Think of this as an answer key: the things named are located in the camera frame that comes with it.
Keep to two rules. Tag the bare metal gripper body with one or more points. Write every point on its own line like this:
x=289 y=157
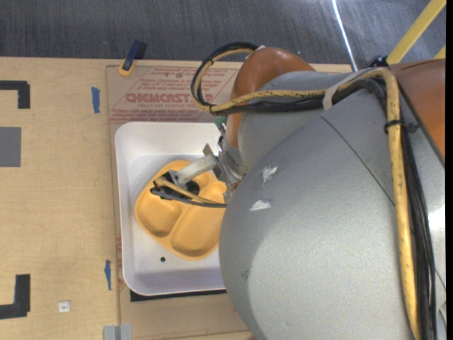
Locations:
x=230 y=175

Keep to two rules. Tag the yellow divided plate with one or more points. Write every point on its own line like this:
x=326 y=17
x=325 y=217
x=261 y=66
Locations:
x=166 y=218

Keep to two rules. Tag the brown cardboard board red print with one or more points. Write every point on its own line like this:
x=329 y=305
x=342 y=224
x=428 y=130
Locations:
x=159 y=97

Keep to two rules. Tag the white plastic tray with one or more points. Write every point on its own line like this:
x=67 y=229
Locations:
x=141 y=144

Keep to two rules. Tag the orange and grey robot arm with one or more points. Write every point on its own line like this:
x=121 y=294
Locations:
x=318 y=207

